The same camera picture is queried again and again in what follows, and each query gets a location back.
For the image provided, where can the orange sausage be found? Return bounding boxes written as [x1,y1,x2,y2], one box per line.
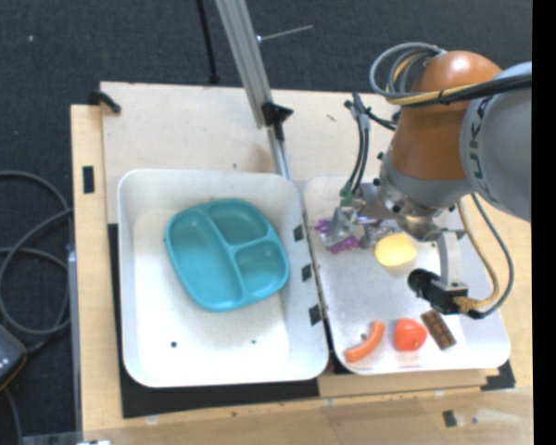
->
[344,320,386,364]

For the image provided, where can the white plastic tray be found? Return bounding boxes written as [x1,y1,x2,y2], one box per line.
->
[117,168,331,389]
[302,175,512,376]

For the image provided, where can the blue divided plate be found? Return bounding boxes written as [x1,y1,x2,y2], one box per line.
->
[164,197,292,314]

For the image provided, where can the purple grapes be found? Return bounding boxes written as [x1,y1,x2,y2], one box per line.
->
[314,218,360,256]

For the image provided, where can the red tomato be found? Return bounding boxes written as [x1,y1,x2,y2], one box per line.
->
[393,317,429,353]

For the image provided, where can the pale wood board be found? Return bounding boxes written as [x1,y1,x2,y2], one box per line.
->
[99,80,506,399]

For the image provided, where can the yellow lemon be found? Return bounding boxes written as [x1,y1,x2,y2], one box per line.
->
[373,233,419,269]

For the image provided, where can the brown chocolate bar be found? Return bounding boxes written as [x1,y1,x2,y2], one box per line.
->
[420,309,459,352]

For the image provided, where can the thin black and white rod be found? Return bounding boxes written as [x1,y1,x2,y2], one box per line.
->
[267,126,333,338]

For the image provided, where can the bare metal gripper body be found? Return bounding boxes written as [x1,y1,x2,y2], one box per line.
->
[349,184,448,244]

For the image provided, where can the black block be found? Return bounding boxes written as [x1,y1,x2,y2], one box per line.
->
[260,101,295,141]

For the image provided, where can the black cylinder on white bracket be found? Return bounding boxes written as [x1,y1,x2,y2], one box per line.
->
[407,229,470,316]

